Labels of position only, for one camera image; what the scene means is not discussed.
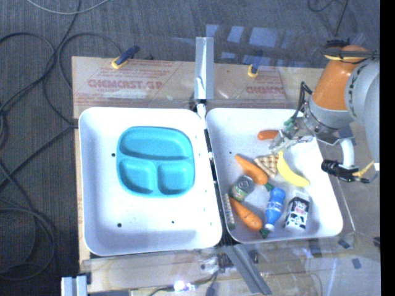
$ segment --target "white cable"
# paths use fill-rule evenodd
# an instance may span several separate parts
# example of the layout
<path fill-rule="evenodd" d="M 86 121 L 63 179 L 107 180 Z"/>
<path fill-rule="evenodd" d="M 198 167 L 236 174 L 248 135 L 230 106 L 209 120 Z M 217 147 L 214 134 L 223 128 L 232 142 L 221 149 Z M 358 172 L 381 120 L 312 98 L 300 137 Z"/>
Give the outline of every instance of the white cable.
<path fill-rule="evenodd" d="M 110 0 L 103 0 L 102 2 L 96 4 L 93 7 L 90 7 L 88 9 L 81 10 L 81 11 L 75 11 L 75 12 L 58 12 L 58 11 L 54 11 L 54 10 L 42 7 L 42 6 L 38 5 L 37 3 L 34 3 L 32 0 L 27 0 L 27 1 L 30 2 L 31 4 L 33 4 L 34 6 L 36 6 L 37 8 L 45 10 L 45 11 L 48 11 L 50 13 L 61 14 L 61 15 L 73 15 L 73 14 L 79 14 L 79 13 L 83 13 L 83 12 L 87 12 L 87 11 L 93 10 L 94 8 L 96 8 L 98 6 L 101 6 L 102 4 L 104 4 L 104 3 L 106 3 L 106 2 L 108 2 Z"/>

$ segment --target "orange carrot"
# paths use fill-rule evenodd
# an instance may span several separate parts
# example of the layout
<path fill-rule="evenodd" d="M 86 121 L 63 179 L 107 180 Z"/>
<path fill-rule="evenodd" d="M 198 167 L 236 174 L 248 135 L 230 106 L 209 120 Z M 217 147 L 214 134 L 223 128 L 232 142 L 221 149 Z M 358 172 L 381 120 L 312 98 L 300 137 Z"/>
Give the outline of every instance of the orange carrot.
<path fill-rule="evenodd" d="M 278 134 L 277 130 L 268 129 L 265 131 L 260 131 L 257 137 L 260 141 L 264 141 L 265 139 L 274 139 L 277 136 L 277 134 Z"/>
<path fill-rule="evenodd" d="M 260 231 L 262 229 L 262 220 L 256 214 L 232 197 L 229 198 L 229 201 L 232 208 L 249 229 L 253 231 Z"/>
<path fill-rule="evenodd" d="M 235 155 L 235 159 L 241 165 L 244 172 L 256 183 L 256 184 L 266 184 L 267 174 L 258 166 L 254 165 L 250 161 Z"/>

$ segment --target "white tray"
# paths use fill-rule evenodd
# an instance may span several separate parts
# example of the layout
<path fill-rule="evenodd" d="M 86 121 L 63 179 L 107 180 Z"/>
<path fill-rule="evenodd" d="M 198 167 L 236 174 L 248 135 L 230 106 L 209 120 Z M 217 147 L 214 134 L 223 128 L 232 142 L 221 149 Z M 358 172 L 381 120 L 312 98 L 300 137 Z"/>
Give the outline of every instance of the white tray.
<path fill-rule="evenodd" d="M 195 177 L 187 192 L 148 197 L 117 176 L 117 144 L 133 126 L 180 130 L 193 147 Z M 93 107 L 79 119 L 84 238 L 96 255 L 203 249 L 222 235 L 201 119 L 185 109 Z"/>
<path fill-rule="evenodd" d="M 262 130 L 279 130 L 294 110 L 278 109 L 224 109 L 217 108 L 207 114 L 207 129 L 214 154 L 218 185 L 223 201 L 237 178 L 243 175 L 240 165 L 235 160 L 241 154 L 251 161 L 257 156 L 270 153 L 272 139 L 260 141 L 257 133 Z M 294 187 L 279 174 L 269 182 L 284 189 L 287 193 L 284 212 L 275 224 L 274 232 L 263 239 L 259 232 L 249 230 L 234 214 L 236 227 L 228 231 L 241 243 L 282 241 L 291 239 L 318 238 L 337 235 L 343 228 L 343 219 L 327 173 L 321 169 L 323 161 L 317 141 L 300 143 L 284 153 L 288 165 L 305 176 L 310 184 L 304 189 L 310 195 L 309 215 L 306 229 L 289 231 L 283 228 L 286 207 L 291 200 Z M 260 216 L 265 223 L 265 208 L 269 193 L 264 186 L 256 186 L 243 204 Z"/>

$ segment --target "silver can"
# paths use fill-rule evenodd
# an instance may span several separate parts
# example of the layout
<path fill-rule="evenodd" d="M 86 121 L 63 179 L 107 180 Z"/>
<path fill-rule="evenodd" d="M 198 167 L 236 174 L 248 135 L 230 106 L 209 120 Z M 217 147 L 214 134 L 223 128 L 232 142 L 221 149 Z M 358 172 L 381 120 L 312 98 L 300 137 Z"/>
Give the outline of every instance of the silver can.
<path fill-rule="evenodd" d="M 245 200 L 248 194 L 250 194 L 255 189 L 254 181 L 246 175 L 240 176 L 237 181 L 232 185 L 230 196 L 242 202 Z"/>

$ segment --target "blue divided plate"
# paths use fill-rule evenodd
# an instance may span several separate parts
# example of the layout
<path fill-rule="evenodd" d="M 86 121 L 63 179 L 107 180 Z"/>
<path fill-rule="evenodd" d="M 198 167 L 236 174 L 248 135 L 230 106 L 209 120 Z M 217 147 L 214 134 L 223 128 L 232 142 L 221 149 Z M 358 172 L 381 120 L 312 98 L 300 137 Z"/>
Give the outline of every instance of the blue divided plate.
<path fill-rule="evenodd" d="M 180 195 L 194 183 L 192 143 L 177 129 L 128 128 L 118 140 L 117 173 L 123 188 L 133 194 Z"/>

